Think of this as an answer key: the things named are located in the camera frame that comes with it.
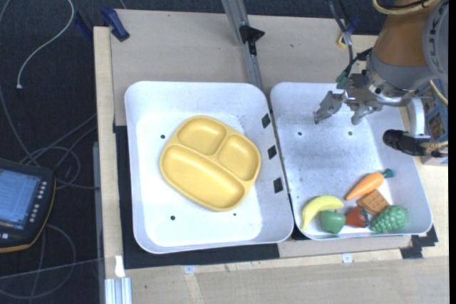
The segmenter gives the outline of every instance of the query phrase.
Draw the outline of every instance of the toy carrot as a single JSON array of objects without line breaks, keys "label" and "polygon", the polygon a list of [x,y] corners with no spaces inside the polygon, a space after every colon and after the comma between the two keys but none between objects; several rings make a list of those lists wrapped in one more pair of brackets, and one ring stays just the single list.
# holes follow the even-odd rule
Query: toy carrot
[{"label": "toy carrot", "polygon": [[346,200],[352,200],[358,196],[368,194],[377,189],[386,177],[393,177],[394,173],[390,169],[384,172],[373,172],[362,179],[355,187],[347,194]]}]

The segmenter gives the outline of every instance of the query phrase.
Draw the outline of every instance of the toy banana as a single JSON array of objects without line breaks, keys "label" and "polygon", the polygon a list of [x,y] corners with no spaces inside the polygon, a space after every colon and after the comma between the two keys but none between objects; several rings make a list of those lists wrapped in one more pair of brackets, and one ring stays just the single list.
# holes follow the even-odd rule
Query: toy banana
[{"label": "toy banana", "polygon": [[303,209],[302,209],[302,230],[307,229],[307,224],[315,218],[315,216],[322,210],[340,209],[343,208],[343,202],[332,195],[321,195],[313,198]]}]

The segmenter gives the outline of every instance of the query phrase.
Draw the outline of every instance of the wooden table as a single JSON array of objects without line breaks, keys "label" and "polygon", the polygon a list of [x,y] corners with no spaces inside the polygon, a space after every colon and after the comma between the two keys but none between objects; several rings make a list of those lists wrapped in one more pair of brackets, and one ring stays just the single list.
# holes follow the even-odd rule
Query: wooden table
[{"label": "wooden table", "polygon": [[[130,32],[121,43],[96,27],[103,244],[106,278],[123,254],[113,123],[125,125],[123,94],[138,80],[247,82],[242,50],[224,14],[119,10]],[[328,19],[251,16],[266,32],[257,43],[266,96],[283,81],[332,83],[348,61]],[[375,36],[354,36],[355,51]],[[449,303],[448,168],[415,160],[438,242],[424,258],[403,259],[410,236],[279,243],[268,261],[126,270],[134,303]]]}]

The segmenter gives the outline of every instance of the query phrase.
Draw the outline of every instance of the white tray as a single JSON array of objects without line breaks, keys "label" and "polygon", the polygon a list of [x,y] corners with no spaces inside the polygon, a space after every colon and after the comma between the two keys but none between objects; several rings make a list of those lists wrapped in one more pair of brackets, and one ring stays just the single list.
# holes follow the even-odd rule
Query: white tray
[{"label": "white tray", "polygon": [[[395,176],[378,189],[390,204],[408,209],[408,223],[388,235],[423,234],[432,225],[430,207],[412,156],[387,147],[383,133],[403,130],[399,109],[384,107],[352,125],[347,105],[332,117],[314,123],[313,112],[329,90],[340,93],[334,84],[280,83],[271,91],[271,105],[279,137],[294,219],[302,226],[301,212],[310,199],[324,194],[344,201],[346,213],[356,200],[344,196],[364,175],[390,168]],[[310,239],[342,239],[379,236],[367,228],[344,226],[339,234],[321,230],[314,219],[305,231]]]},{"label": "white tray", "polygon": [[[293,215],[275,146],[266,97],[244,83],[141,81],[125,94],[135,239],[146,251],[276,243],[289,237]],[[160,173],[167,138],[194,115],[207,115],[246,135],[261,153],[261,169],[245,200],[233,211],[210,211],[176,192]],[[283,190],[274,190],[280,179]]]}]

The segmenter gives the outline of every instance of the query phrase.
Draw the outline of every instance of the black device with yellow trim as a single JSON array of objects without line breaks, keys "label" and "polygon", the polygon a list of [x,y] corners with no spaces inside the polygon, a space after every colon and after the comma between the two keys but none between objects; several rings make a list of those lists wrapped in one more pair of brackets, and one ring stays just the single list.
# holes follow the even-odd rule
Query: black device with yellow trim
[{"label": "black device with yellow trim", "polygon": [[36,242],[55,193],[51,170],[0,159],[0,253],[24,250]]}]

